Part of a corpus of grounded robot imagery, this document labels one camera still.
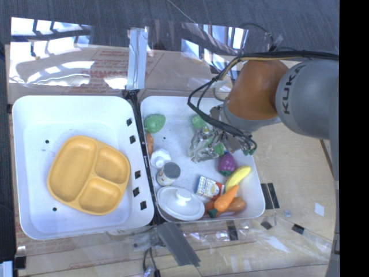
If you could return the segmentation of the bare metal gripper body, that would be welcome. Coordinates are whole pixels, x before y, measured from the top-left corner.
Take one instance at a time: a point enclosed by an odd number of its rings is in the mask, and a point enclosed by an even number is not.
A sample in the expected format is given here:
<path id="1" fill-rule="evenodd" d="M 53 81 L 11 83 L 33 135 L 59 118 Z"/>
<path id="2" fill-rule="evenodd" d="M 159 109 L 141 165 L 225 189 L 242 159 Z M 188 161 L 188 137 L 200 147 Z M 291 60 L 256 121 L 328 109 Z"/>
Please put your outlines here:
<path id="1" fill-rule="evenodd" d="M 233 153 L 240 150 L 243 154 L 254 153 L 252 135 L 230 125 L 223 118 L 222 105 L 213 107 L 210 110 L 210 117 L 216 121 L 216 125 L 213 125 L 212 129 L 216 135 L 216 142 L 223 145 L 224 151 Z"/>

